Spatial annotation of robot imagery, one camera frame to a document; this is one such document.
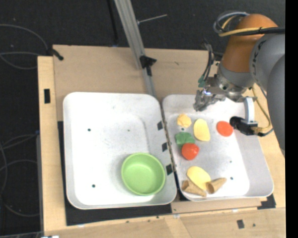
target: tomato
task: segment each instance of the tomato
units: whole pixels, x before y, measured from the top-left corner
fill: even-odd
[[[193,160],[199,153],[200,148],[194,143],[185,143],[182,146],[182,156],[187,160]]]

